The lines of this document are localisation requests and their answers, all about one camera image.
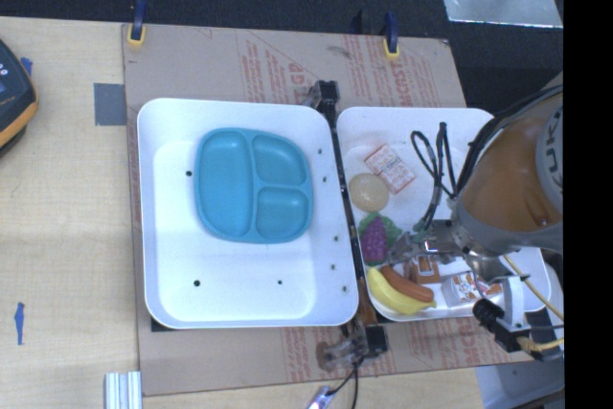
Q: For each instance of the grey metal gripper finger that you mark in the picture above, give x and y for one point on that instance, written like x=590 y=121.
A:
x=437 y=257
x=406 y=246

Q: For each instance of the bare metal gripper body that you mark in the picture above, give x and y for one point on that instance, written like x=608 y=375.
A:
x=445 y=237

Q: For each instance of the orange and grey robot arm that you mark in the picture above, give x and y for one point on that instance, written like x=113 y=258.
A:
x=507 y=187

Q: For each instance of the orange and white carton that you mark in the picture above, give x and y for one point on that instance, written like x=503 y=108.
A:
x=425 y=272

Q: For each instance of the purple grapes with green leaf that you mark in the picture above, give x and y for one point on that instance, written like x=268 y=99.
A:
x=374 y=239

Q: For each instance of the orange sausage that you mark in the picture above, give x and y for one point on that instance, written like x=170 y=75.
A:
x=407 y=286

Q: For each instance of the white carton with cartoon print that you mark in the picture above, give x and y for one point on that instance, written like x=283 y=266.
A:
x=462 y=291

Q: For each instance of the yellow banana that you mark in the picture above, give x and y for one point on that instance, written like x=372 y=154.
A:
x=390 y=299

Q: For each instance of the cream round bread bun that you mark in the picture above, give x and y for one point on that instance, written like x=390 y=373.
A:
x=368 y=191

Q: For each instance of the thin black and white rod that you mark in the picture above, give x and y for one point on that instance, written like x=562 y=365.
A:
x=346 y=201

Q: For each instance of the white packet with orange print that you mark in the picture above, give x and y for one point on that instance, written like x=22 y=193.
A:
x=390 y=167

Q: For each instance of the white plastic tray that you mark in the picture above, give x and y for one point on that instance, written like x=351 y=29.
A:
x=239 y=282
x=378 y=129

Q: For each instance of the blue divided plate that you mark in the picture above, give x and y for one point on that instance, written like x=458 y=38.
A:
x=225 y=187

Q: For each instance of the brown cardboard board red print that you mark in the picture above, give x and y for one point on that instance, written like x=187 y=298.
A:
x=215 y=62

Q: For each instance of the black cylinder on white bracket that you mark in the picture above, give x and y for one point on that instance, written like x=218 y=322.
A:
x=498 y=318

